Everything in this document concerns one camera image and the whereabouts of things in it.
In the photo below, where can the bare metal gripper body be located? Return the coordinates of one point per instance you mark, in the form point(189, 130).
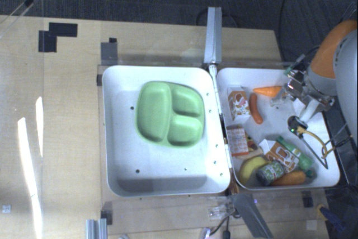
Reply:
point(297, 85)

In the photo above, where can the black cylinder on white bracket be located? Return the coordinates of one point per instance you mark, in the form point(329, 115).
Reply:
point(297, 123)

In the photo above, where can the orange sausage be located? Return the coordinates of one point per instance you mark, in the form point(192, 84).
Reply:
point(255, 109)

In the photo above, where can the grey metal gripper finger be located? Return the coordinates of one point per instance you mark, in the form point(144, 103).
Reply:
point(279, 99)
point(286, 86)

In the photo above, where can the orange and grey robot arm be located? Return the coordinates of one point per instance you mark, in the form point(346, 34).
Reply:
point(342, 64)

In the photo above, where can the white plastic tray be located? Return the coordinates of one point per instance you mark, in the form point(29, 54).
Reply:
point(279, 123)
point(126, 148)

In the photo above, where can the green and grey can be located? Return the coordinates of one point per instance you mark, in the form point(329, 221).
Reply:
point(270, 173)

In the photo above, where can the orange carrot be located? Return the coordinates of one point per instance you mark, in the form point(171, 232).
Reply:
point(291, 178)
point(267, 91)

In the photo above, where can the orange and white patterned carton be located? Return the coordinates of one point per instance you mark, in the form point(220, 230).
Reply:
point(281, 154)

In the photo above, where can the green divided plate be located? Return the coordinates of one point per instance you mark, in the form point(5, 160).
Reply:
point(156, 112)

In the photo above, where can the green bottle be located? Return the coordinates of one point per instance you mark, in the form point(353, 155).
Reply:
point(300, 156)

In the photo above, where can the yellow banana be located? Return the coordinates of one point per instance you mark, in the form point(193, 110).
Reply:
point(249, 168)

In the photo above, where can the orange and white packet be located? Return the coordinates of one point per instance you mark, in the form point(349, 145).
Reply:
point(237, 141)

